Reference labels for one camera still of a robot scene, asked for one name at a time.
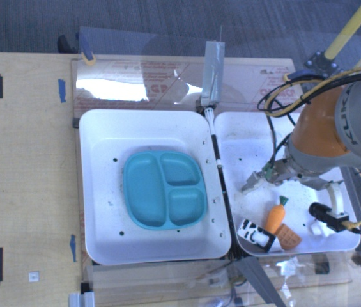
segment white square marker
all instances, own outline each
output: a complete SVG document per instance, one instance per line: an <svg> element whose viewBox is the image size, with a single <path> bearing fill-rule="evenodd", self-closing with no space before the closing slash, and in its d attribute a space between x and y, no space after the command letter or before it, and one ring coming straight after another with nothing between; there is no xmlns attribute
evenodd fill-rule
<svg viewBox="0 0 361 307"><path fill-rule="evenodd" d="M28 273L28 282L38 282L40 280L40 272L30 272Z"/></svg>

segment wooden table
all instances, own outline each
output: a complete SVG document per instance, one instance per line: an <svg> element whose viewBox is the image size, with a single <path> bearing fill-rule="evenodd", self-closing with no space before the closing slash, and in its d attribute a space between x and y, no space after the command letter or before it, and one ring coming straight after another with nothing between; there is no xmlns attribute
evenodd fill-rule
<svg viewBox="0 0 361 307"><path fill-rule="evenodd" d="M68 295L80 291L71 69L76 57L0 53L0 306L67 306ZM65 102L59 96L59 80L65 82ZM72 236L76 238L75 261ZM291 289L296 306L308 305L306 301L309 306L361 306L361 268L347 261L349 283ZM279 293L288 301L282 291ZM249 301L252 306L264 304L258 295Z"/></svg>

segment blue plate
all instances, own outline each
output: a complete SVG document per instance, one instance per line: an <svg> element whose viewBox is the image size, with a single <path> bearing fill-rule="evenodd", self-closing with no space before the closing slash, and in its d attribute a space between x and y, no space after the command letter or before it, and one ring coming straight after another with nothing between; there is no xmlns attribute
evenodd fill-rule
<svg viewBox="0 0 361 307"><path fill-rule="evenodd" d="M181 152L150 150L131 155L123 168L123 194L132 220L149 230L192 226L207 211L201 170Z"/></svg>

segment toy carrot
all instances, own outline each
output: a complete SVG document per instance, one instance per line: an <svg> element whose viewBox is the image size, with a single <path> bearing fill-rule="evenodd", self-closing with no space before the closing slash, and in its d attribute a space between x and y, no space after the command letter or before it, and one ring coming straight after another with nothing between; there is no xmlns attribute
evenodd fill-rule
<svg viewBox="0 0 361 307"><path fill-rule="evenodd" d="M268 213L268 219L265 224L264 229L274 234L278 227L281 225L282 220L285 217L285 204L287 203L288 198L284 196L280 196L280 204L271 208Z"/></svg>

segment carrot green top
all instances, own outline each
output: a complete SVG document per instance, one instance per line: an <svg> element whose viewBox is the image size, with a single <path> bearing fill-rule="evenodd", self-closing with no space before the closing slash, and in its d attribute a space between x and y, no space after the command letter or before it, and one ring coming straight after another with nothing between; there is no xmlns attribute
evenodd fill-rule
<svg viewBox="0 0 361 307"><path fill-rule="evenodd" d="M287 203L289 199L287 197L284 196L280 196L280 205L285 206L285 204Z"/></svg>

